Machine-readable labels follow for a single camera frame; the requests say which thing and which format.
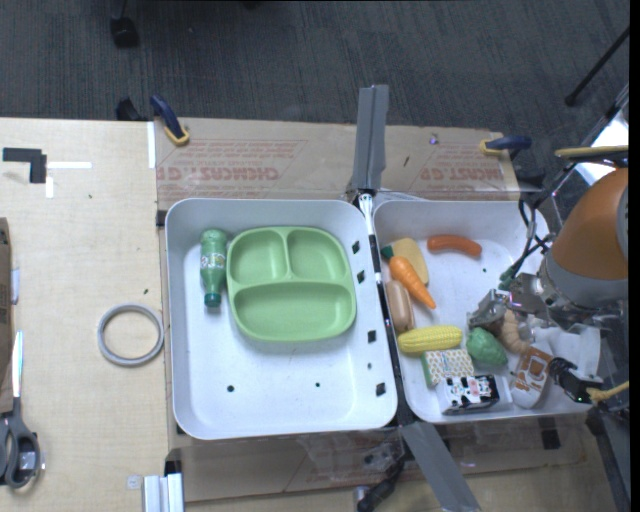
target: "blue clamp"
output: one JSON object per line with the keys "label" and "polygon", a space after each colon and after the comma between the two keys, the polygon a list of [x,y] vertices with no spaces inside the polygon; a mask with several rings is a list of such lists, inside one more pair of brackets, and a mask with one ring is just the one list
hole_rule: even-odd
{"label": "blue clamp", "polygon": [[507,135],[499,139],[485,139],[480,141],[480,151],[487,156],[500,156],[502,150],[508,149],[516,153],[521,149],[529,149],[531,147],[531,137],[526,135]]}
{"label": "blue clamp", "polygon": [[151,96],[151,106],[156,115],[160,116],[164,123],[164,131],[176,146],[183,146],[189,141],[189,132],[187,132],[178,118],[171,110],[169,104],[158,94]]}

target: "white tray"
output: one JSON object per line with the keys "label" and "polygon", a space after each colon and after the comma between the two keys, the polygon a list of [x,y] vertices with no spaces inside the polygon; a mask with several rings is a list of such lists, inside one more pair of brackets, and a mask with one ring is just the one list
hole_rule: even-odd
{"label": "white tray", "polygon": [[[342,243],[357,299],[356,319],[342,335],[265,343],[240,332],[226,294],[219,311],[204,306],[202,231],[219,228],[231,240],[247,229],[278,225],[324,229]],[[337,200],[185,199],[169,210],[165,232],[173,409],[187,434],[218,440],[368,430],[393,419],[397,391],[357,208]]]}
{"label": "white tray", "polygon": [[[548,233],[547,225],[541,216],[537,216],[536,221],[537,234],[542,238]],[[490,289],[497,288],[500,274],[520,256],[526,241],[526,228],[518,204],[513,201],[387,200],[375,209],[374,226],[380,248],[400,238],[410,237],[418,242],[425,257],[429,269],[429,291],[437,307],[431,311],[414,301],[416,326],[456,325],[463,330],[464,340],[469,332],[467,313],[477,309]],[[454,252],[430,253],[426,247],[427,238],[447,233],[479,242],[482,245],[480,258]],[[521,270],[535,274],[541,260],[539,252],[536,252],[525,260]],[[390,276],[384,261],[382,266],[386,282]],[[541,330],[539,335],[549,342],[554,355],[578,362],[582,343],[580,335],[565,333],[558,328]],[[549,381],[535,409],[523,409],[511,403],[489,408],[486,412],[445,416],[440,413],[435,390],[426,385],[420,359],[401,352],[399,357],[407,402],[419,418],[432,423],[575,413],[590,407],[573,402],[559,386]],[[517,356],[509,354],[508,357],[508,367],[494,373],[510,382],[509,371],[515,368]]]}

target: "yellow corn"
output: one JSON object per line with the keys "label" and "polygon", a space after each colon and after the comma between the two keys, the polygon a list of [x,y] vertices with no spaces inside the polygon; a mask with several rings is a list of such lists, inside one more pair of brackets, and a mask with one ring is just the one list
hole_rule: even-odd
{"label": "yellow corn", "polygon": [[422,354],[426,350],[446,350],[462,343],[462,329],[455,325],[419,327],[398,335],[398,348],[405,354]]}

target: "orange carrot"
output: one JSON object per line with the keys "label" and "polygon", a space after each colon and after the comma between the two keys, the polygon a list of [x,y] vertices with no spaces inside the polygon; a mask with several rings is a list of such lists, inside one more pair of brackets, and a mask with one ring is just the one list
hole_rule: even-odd
{"label": "orange carrot", "polygon": [[436,235],[427,240],[427,248],[432,252],[445,251],[447,249],[464,252],[469,256],[477,258],[482,252],[482,246],[458,235]]}
{"label": "orange carrot", "polygon": [[419,300],[431,309],[436,309],[436,302],[407,258],[404,256],[392,256],[389,259],[389,270],[391,277],[396,281],[400,281],[414,299]]}

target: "toy bottle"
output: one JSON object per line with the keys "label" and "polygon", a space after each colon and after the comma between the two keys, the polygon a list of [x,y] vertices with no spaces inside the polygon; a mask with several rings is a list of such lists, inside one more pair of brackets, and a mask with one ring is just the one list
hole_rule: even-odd
{"label": "toy bottle", "polygon": [[200,276],[204,283],[204,303],[220,306],[222,287],[226,279],[227,235],[219,229],[208,229],[200,236]]}

